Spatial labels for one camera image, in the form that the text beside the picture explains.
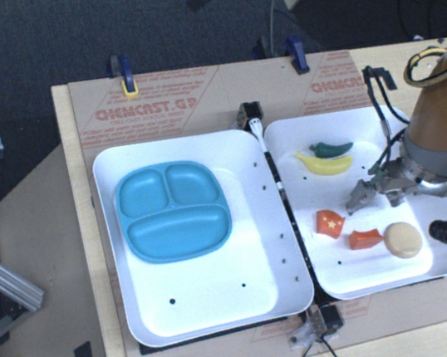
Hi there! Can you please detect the beige round bread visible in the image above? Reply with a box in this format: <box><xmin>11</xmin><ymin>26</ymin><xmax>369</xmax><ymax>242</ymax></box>
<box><xmin>381</xmin><ymin>218</ymin><xmax>426</xmax><ymax>262</ymax></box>

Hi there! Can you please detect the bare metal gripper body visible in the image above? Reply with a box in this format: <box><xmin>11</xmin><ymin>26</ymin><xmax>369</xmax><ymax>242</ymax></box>
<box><xmin>366</xmin><ymin>150</ymin><xmax>447</xmax><ymax>207</ymax></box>

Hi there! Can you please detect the blue divided plate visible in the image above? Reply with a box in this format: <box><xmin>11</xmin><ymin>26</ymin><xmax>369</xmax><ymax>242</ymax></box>
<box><xmin>111</xmin><ymin>153</ymin><xmax>238</xmax><ymax>270</ymax></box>

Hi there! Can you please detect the green pepper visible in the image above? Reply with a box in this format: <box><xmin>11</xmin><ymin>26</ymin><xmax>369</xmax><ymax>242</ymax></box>
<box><xmin>308</xmin><ymin>136</ymin><xmax>356</xmax><ymax>161</ymax></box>

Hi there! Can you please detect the red slice with yellow stars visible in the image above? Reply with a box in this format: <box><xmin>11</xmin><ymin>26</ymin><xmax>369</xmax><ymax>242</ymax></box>
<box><xmin>313</xmin><ymin>206</ymin><xmax>350</xmax><ymax>242</ymax></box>

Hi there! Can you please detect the thin black and white rod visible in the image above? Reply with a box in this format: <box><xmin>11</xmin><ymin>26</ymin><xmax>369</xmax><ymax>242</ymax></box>
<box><xmin>248</xmin><ymin>111</ymin><xmax>325</xmax><ymax>313</ymax></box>

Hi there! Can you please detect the brown cardboard board red print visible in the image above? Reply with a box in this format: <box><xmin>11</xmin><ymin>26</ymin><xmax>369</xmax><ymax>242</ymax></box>
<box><xmin>67</xmin><ymin>26</ymin><xmax>447</xmax><ymax>357</ymax></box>

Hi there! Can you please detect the plain red slice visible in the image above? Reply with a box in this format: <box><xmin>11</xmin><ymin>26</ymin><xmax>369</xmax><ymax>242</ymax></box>
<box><xmin>346</xmin><ymin>225</ymin><xmax>386</xmax><ymax>252</ymax></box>

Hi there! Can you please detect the black block with thin wires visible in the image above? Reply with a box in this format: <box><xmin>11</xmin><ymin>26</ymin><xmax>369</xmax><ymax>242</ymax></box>
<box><xmin>236</xmin><ymin>100</ymin><xmax>265</xmax><ymax>128</ymax></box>
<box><xmin>307</xmin><ymin>303</ymin><xmax>346</xmax><ymax>338</ymax></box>

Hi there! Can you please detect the yellow banana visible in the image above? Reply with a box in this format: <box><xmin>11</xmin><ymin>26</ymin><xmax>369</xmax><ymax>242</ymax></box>
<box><xmin>294</xmin><ymin>143</ymin><xmax>356</xmax><ymax>182</ymax></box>

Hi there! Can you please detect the white plastic tray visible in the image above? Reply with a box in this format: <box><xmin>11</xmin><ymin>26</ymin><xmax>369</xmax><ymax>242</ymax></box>
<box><xmin>260</xmin><ymin>92</ymin><xmax>447</xmax><ymax>310</ymax></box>
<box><xmin>89</xmin><ymin>119</ymin><xmax>321</xmax><ymax>354</ymax></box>

